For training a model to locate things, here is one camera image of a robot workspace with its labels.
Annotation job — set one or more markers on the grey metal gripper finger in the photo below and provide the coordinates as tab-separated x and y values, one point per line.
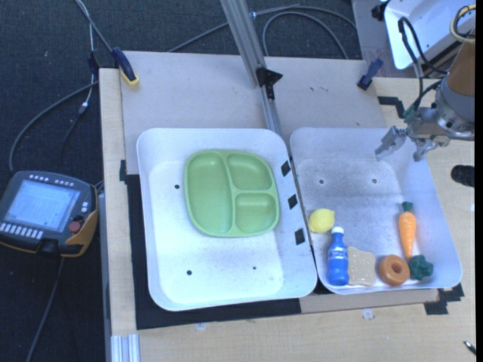
422	150
390	143

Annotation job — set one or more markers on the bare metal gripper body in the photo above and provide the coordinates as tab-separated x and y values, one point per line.
434	126

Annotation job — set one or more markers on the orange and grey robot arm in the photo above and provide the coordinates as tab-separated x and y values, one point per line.
462	77

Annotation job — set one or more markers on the white plastic tray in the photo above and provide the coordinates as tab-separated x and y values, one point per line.
362	217
226	270

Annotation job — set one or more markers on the orange carrot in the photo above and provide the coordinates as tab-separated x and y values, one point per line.
407	228

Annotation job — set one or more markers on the yellow lemon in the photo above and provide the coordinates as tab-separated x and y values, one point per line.
321	221

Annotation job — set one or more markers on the green broccoli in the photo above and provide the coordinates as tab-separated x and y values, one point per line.
420	268

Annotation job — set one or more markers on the orange doughnut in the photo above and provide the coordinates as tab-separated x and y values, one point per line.
385	272

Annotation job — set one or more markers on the beige bread slice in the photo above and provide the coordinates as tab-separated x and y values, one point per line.
360	268

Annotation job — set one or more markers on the blue bottle with white cap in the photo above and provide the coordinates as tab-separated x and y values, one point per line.
337	262

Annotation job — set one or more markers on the green divided plate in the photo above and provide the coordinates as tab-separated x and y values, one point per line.
211	191

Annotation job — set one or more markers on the pale flat board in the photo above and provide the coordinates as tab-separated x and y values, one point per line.
196	96

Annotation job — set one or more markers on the black cylinder on white bracket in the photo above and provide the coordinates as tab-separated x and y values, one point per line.
464	175

